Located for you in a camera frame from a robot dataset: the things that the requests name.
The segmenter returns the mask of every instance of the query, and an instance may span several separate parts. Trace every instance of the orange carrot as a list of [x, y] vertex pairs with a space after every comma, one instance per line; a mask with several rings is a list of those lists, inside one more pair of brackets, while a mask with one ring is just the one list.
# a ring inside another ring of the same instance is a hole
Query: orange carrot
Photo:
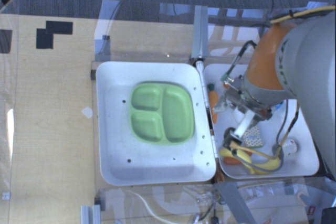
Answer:
[[211, 116], [214, 123], [217, 122], [217, 114], [214, 114], [214, 111], [212, 110], [215, 106], [215, 104], [218, 102], [218, 94], [215, 92], [215, 85], [213, 83], [208, 84], [208, 97], [209, 97], [209, 103], [211, 108]]

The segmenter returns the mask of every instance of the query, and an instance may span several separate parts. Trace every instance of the banana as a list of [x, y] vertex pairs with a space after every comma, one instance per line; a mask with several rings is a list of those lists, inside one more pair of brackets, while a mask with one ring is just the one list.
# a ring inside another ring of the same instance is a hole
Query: banana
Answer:
[[[228, 150], [227, 148], [222, 148], [218, 153], [219, 153], [219, 155], [222, 156], [222, 157], [231, 157], [231, 158], [235, 158], [235, 156], [232, 155], [231, 151]], [[249, 156], [245, 151], [237, 150], [237, 156], [238, 156], [239, 158], [243, 159], [244, 161], [248, 162], [248, 163], [251, 163], [251, 162], [252, 162], [250, 156]], [[250, 167], [249, 165], [244, 164], [244, 163], [243, 163], [243, 165], [245, 165], [245, 167], [248, 168], [248, 170], [249, 170], [249, 172], [250, 172], [251, 174], [255, 174], [255, 171], [253, 170], [252, 167]]]
[[[232, 158], [234, 158], [231, 151], [228, 150], [227, 148], [222, 148], [218, 153], [222, 157], [232, 157]], [[237, 156], [239, 158], [243, 159], [244, 161], [248, 162], [248, 163], [252, 163], [250, 156], [242, 150], [237, 150]], [[255, 165], [259, 168], [262, 168], [262, 169], [274, 170], [279, 166], [279, 163], [280, 163], [280, 159], [279, 159], [279, 157], [277, 157], [276, 159], [270, 159], [265, 163], [253, 164], [253, 165]], [[251, 174], [266, 175], [266, 174], [270, 173], [270, 172], [264, 172], [264, 171], [252, 168], [249, 165], [244, 164], [244, 163], [243, 163], [243, 165], [245, 165], [249, 169], [249, 172]]]

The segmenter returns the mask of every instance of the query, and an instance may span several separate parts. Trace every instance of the clear plastic sheet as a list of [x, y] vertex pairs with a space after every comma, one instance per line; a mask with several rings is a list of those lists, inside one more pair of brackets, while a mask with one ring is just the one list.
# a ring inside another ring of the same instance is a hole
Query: clear plastic sheet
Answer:
[[0, 3], [0, 223], [8, 223], [18, 60], [19, 0]]
[[[255, 222], [264, 224], [320, 223], [322, 210], [333, 206], [336, 198], [336, 183], [325, 177], [244, 181], [234, 186]], [[210, 184], [113, 188], [100, 197], [102, 223], [206, 224], [214, 215], [219, 223], [238, 223], [225, 197]]]

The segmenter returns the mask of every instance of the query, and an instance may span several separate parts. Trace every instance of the red label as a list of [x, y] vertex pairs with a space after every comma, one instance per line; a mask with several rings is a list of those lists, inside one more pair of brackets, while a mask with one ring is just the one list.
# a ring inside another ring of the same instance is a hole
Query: red label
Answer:
[[315, 213], [315, 209], [316, 209], [316, 207], [315, 207], [315, 206], [309, 206], [309, 209], [308, 209], [307, 215], [308, 215], [308, 216], [313, 216], [313, 215], [314, 215], [314, 213]]

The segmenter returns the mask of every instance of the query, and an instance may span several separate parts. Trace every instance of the green divided plate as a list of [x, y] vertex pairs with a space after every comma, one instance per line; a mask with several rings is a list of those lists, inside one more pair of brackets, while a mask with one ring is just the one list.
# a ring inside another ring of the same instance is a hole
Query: green divided plate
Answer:
[[143, 142], [181, 144], [194, 133], [194, 112], [190, 95], [167, 83], [142, 83], [131, 95], [130, 125]]

